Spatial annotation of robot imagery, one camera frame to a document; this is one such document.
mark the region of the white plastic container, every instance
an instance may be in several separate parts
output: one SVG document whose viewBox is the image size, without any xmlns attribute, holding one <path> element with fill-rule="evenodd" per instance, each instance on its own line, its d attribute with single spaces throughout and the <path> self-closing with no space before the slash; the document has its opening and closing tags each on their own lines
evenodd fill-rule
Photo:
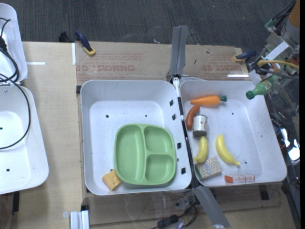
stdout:
<svg viewBox="0 0 305 229">
<path fill-rule="evenodd" d="M 16 61 L 20 72 L 17 84 L 27 76 L 27 66 L 20 37 L 17 14 L 10 5 L 0 3 L 0 17 L 11 19 L 2 37 L 8 52 Z M 0 29 L 5 21 L 0 20 Z M 0 53 L 0 73 L 11 76 L 14 68 L 10 60 Z M 20 89 L 13 83 L 0 83 L 0 148 L 21 138 L 28 126 L 28 105 Z M 41 128 L 32 93 L 22 87 L 30 105 L 30 129 L 16 145 L 0 150 L 0 194 L 37 187 L 48 177 L 49 166 Z"/>
<path fill-rule="evenodd" d="M 222 173 L 200 180 L 208 187 L 232 186 L 228 174 L 255 175 L 253 183 L 282 181 L 286 165 L 269 117 L 263 96 L 248 100 L 245 93 L 253 88 L 249 81 L 194 81 L 180 85 L 184 118 L 191 108 L 190 100 L 204 95 L 226 95 L 227 102 L 214 107 L 201 107 L 209 119 L 208 158 L 216 156 Z M 95 195 L 112 195 L 151 191 L 179 190 L 191 182 L 189 157 L 177 93 L 166 81 L 93 80 L 81 88 L 85 183 Z M 114 140 L 117 130 L 131 123 L 159 125 L 168 129 L 176 147 L 177 170 L 174 179 L 164 186 L 144 187 L 120 184 L 110 191 L 102 176 L 114 169 Z M 241 162 L 239 167 L 225 163 L 215 150 L 215 140 L 224 135 L 227 148 Z M 198 152 L 199 138 L 188 131 L 192 156 Z"/>
</svg>

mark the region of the table surface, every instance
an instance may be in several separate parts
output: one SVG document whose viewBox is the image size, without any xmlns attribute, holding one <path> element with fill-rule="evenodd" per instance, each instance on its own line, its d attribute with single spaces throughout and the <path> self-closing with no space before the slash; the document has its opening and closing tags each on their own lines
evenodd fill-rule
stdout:
<svg viewBox="0 0 305 229">
<path fill-rule="evenodd" d="M 23 42 L 28 78 L 23 86 L 34 96 L 49 162 L 49 176 L 40 186 L 20 191 L 19 211 L 12 229 L 68 229 L 71 211 L 82 203 L 81 152 L 76 67 L 72 44 Z M 286 196 L 279 190 L 278 206 L 227 211 L 232 228 L 295 228 Z M 152 228 L 156 220 L 96 225 L 92 228 Z M 191 228 L 214 228 L 201 214 Z"/>
</svg>

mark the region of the tin can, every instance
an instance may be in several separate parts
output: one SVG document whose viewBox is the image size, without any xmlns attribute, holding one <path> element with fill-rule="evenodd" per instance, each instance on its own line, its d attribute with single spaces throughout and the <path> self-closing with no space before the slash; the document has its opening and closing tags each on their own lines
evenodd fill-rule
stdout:
<svg viewBox="0 0 305 229">
<path fill-rule="evenodd" d="M 206 125 L 208 117 L 203 114 L 195 115 L 193 119 L 193 135 L 194 136 L 206 136 Z"/>
</svg>

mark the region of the yellow banana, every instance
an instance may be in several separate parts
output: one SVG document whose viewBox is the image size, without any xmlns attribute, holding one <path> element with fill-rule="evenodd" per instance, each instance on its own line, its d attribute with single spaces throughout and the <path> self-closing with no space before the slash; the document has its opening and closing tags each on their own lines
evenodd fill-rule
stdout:
<svg viewBox="0 0 305 229">
<path fill-rule="evenodd" d="M 194 161 L 197 163 L 203 163 L 208 156 L 208 141 L 206 140 L 205 136 L 200 137 L 199 141 L 199 151 Z"/>
<path fill-rule="evenodd" d="M 216 150 L 220 158 L 223 159 L 224 162 L 233 163 L 236 164 L 237 166 L 240 165 L 240 162 L 236 161 L 234 157 L 227 150 L 224 144 L 224 136 L 222 134 L 219 134 L 218 137 L 216 138 Z"/>
</svg>

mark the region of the green divided plate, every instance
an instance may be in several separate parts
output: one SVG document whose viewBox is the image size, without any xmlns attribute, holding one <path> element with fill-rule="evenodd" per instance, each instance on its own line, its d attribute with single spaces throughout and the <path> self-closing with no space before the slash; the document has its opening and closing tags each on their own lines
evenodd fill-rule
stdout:
<svg viewBox="0 0 305 229">
<path fill-rule="evenodd" d="M 156 125 L 128 124 L 115 137 L 114 167 L 120 179 L 135 185 L 161 185 L 176 171 L 173 137 Z"/>
</svg>

